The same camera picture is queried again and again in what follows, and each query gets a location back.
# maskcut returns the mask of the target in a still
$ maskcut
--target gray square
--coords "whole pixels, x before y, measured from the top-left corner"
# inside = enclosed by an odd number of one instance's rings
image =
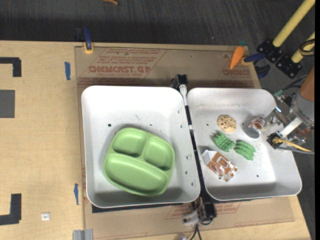
[[[0,90],[0,118],[15,118],[15,90]]]

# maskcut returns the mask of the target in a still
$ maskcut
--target orange pencil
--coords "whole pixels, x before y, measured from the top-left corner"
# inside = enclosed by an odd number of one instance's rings
[[[245,48],[243,46],[238,46],[237,48],[235,48],[232,56],[231,64],[230,64],[231,70],[238,64],[238,62],[241,60],[244,54],[245,54]]]

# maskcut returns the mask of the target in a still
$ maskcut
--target divided green plate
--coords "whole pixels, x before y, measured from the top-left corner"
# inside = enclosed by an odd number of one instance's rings
[[[103,172],[118,188],[139,196],[163,194],[175,163],[173,147],[164,139],[141,129],[123,128],[106,152]]]

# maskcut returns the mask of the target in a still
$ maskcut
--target silver can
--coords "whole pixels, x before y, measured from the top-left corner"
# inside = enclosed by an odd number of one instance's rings
[[[260,131],[263,127],[265,127],[265,119],[261,116],[254,116],[248,123],[245,133],[254,139],[259,138]]]

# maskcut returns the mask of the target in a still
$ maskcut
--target wooden surface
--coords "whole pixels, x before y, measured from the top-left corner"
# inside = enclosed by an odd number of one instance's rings
[[[82,204],[74,52],[78,45],[0,41],[0,57],[22,60],[22,77],[12,77],[12,66],[0,64],[0,90],[15,90],[15,118],[0,118],[0,215],[9,213],[11,194],[22,195],[22,219],[19,224],[0,226],[1,240],[71,240],[73,230],[84,229],[83,205],[76,204],[74,195],[78,184]],[[166,47],[192,49],[191,45],[162,46]],[[209,47],[197,46],[197,50]],[[69,81],[65,62],[71,65]],[[290,197],[290,203],[294,222],[202,231],[202,239],[310,239],[298,198]],[[50,212],[50,220],[41,220],[44,212]]]

